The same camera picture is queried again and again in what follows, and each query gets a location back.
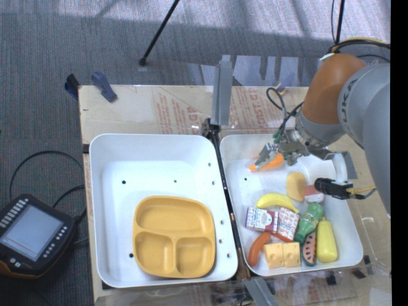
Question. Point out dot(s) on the white and maroon carton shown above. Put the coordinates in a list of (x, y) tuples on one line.
[(261, 219)]

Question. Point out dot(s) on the orange carrot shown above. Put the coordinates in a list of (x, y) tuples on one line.
[(275, 163)]

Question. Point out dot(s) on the yellow banana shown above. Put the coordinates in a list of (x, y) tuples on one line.
[(274, 200)]

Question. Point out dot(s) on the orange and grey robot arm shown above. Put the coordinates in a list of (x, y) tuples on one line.
[(366, 107)]

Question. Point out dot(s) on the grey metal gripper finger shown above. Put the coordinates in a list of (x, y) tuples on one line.
[(293, 159), (267, 155)]

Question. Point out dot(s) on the white plastic tray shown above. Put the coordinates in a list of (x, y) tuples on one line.
[(153, 164), (248, 190)]

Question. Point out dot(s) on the pink and white toy food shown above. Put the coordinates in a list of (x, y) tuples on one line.
[(314, 194)]

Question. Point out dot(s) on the green bottle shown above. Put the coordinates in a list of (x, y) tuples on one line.
[(307, 223)]

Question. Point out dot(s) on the orange divided plate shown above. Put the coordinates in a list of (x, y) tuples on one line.
[(172, 215)]

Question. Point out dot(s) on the tan bread slice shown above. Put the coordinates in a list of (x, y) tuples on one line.
[(296, 185)]

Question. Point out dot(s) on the black cylinder on white bracket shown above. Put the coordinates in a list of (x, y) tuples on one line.
[(331, 186)]

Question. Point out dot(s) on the orange sausage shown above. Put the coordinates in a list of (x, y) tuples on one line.
[(256, 249)]

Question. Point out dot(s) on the watermelon slice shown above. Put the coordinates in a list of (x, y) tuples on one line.
[(309, 250)]

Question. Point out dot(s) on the brown cardboard board red print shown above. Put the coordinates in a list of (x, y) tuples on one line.
[(143, 113)]

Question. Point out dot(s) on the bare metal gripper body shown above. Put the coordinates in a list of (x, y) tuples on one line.
[(294, 145)]

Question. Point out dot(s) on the white carton with red print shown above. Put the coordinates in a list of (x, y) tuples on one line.
[(287, 224)]

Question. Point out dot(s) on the yellow cheese block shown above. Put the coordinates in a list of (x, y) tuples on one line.
[(274, 256), (291, 254)]

